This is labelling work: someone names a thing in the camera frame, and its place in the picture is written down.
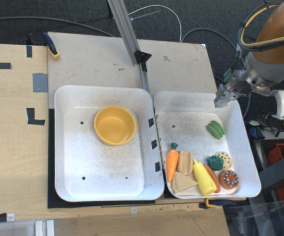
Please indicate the chocolate chip biscuit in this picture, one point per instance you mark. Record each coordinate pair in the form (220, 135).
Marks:
(227, 159)

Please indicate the orange sausage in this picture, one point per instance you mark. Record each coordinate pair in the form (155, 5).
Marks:
(214, 178)

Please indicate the tan hot dog bun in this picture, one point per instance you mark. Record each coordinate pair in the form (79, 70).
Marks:
(185, 163)

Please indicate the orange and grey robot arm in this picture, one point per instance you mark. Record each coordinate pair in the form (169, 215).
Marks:
(272, 33)

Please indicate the black cylinder on white bracket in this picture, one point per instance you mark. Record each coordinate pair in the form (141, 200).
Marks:
(280, 102)

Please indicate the orange carrot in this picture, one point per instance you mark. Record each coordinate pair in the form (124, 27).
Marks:
(172, 162)

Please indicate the white plastic tray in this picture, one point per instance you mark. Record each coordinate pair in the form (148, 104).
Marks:
(102, 168)
(191, 131)

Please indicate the brown sprinkled doughnut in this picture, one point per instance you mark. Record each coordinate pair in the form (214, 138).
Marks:
(228, 179)

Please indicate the green pea pods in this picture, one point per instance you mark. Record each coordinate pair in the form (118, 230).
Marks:
(215, 129)

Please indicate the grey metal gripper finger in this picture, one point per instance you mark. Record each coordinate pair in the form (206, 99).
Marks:
(231, 96)
(220, 97)

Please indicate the yellow mustard bottle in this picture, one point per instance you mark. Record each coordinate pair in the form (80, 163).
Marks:
(203, 178)

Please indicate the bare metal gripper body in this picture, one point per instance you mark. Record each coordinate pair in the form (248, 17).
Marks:
(252, 83)

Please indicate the green broccoli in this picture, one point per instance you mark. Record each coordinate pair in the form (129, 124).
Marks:
(215, 163)

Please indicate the pale flat board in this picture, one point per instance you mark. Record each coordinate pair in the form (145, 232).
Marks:
(95, 63)

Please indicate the yellow bowl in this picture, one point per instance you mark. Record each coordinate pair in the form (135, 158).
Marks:
(115, 125)

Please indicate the tan triangular bread slice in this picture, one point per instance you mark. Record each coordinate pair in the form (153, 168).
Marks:
(182, 183)

